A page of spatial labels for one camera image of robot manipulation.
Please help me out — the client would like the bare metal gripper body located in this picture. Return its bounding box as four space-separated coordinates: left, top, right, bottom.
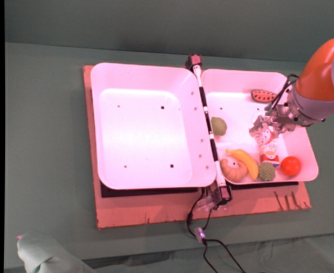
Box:
266 102 303 133

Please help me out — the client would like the white printed carton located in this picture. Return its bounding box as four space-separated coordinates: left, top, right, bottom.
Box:
254 125 281 168

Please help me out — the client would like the white plastic tray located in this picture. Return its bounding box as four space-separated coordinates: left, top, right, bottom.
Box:
200 68 319 185
90 62 218 191

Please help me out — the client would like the red watermelon slice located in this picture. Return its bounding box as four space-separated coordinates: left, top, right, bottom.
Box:
250 89 278 104

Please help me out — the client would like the yellow banana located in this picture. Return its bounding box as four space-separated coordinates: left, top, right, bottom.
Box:
225 148 260 180

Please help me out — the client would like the red tomato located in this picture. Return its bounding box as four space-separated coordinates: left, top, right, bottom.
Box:
279 156 302 177

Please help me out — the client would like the green bumpy ball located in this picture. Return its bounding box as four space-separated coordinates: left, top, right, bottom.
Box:
258 161 277 182

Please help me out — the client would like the thin black and white rod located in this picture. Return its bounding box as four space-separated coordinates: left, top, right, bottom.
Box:
192 64 228 188

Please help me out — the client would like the brown croissant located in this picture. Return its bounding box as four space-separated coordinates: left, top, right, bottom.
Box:
219 157 249 180

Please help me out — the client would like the brown cardboard board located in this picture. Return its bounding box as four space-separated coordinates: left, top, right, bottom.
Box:
81 64 312 230

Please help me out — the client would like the black block with thin wires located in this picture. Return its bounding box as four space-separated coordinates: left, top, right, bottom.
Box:
207 184 233 206
185 54 203 70

